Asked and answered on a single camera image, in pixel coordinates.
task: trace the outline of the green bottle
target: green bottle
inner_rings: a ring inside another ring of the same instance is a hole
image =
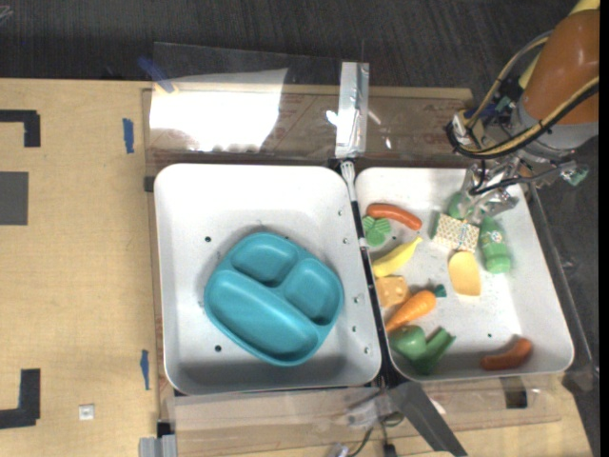
[[[508,272],[512,268],[505,235],[493,217],[485,216],[480,225],[480,245],[486,270],[493,274]]]

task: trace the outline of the teal divided plate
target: teal divided plate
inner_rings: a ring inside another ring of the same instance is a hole
[[[274,366],[302,364],[332,330],[343,306],[339,277],[285,239],[259,232],[233,247],[204,293],[211,322]]]

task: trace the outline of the carrot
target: carrot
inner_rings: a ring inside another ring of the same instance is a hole
[[[387,331],[394,330],[402,325],[412,322],[414,319],[429,313],[436,306],[436,295],[424,289],[408,298],[404,304],[389,318],[385,324]]]
[[[480,365],[485,370],[504,370],[519,368],[531,353],[533,344],[529,339],[520,338],[516,344],[502,354],[485,355]]]
[[[419,230],[422,226],[421,219],[406,211],[393,205],[385,203],[373,203],[368,206],[365,214],[373,218],[389,218],[391,220],[397,220],[401,224],[406,225],[409,229]]]

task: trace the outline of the orange toy food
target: orange toy food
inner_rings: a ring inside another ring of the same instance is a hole
[[[480,365],[485,370],[504,370],[519,368],[531,353],[533,344],[529,339],[520,338],[512,348],[498,355],[485,355]]]
[[[419,230],[422,226],[422,221],[418,216],[413,215],[405,209],[400,209],[385,203],[373,203],[369,205],[365,211],[365,214],[373,218],[388,218],[390,220],[397,220],[401,224],[404,224],[409,229],[413,230]]]
[[[424,289],[419,291],[413,297],[408,298],[405,303],[389,318],[385,324],[387,331],[394,330],[402,325],[412,322],[416,318],[422,317],[429,313],[436,306],[436,295],[431,291]]]

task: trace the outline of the black corner marker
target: black corner marker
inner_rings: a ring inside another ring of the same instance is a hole
[[[0,110],[0,122],[22,122],[24,147],[40,147],[40,115],[36,110]]]
[[[21,369],[19,406],[0,409],[0,429],[33,427],[40,418],[40,369]]]

